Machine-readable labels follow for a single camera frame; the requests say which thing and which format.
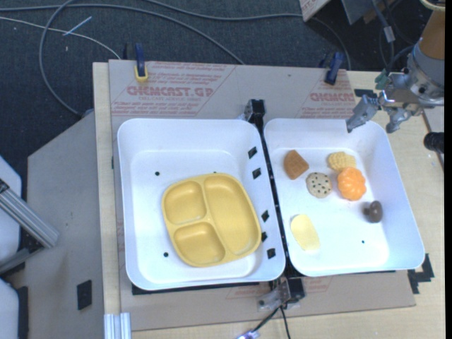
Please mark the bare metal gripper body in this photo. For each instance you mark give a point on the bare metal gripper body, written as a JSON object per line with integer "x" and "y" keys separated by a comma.
{"x": 411, "y": 90}

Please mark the brown toy bread slice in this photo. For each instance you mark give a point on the brown toy bread slice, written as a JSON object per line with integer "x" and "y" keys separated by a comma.
{"x": 295, "y": 165}

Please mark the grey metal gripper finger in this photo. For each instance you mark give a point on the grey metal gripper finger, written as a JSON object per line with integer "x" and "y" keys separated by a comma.
{"x": 361, "y": 113}
{"x": 397, "y": 119}

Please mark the brown toy mushroom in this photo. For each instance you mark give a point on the brown toy mushroom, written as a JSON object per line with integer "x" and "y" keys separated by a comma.
{"x": 373, "y": 213}

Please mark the white plastic tray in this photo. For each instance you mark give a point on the white plastic tray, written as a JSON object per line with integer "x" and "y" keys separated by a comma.
{"x": 346, "y": 245}
{"x": 148, "y": 203}

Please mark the yellow toy waffle biscuit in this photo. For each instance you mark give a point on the yellow toy waffle biscuit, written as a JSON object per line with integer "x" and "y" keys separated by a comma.
{"x": 339, "y": 160}

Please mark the chocolate chip toy cookie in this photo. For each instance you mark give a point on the chocolate chip toy cookie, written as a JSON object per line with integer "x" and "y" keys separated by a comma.
{"x": 318, "y": 185}

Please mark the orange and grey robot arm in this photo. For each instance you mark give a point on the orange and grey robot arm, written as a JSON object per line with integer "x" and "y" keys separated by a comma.
{"x": 433, "y": 37}

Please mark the pale yellow oval slice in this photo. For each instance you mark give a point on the pale yellow oval slice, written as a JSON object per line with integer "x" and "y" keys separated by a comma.
{"x": 305, "y": 233}

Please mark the brown cardboard board, red print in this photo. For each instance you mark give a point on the brown cardboard board, red print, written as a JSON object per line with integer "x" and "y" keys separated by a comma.
{"x": 219, "y": 90}

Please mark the yellow divided plate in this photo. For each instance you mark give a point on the yellow divided plate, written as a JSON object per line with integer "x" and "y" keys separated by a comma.
{"x": 226, "y": 203}

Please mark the thin black rod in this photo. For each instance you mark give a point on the thin black rod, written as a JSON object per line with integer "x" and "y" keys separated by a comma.
{"x": 275, "y": 203}

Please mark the orange toy pumpkin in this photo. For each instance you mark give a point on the orange toy pumpkin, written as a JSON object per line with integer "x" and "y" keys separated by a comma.
{"x": 351, "y": 184}

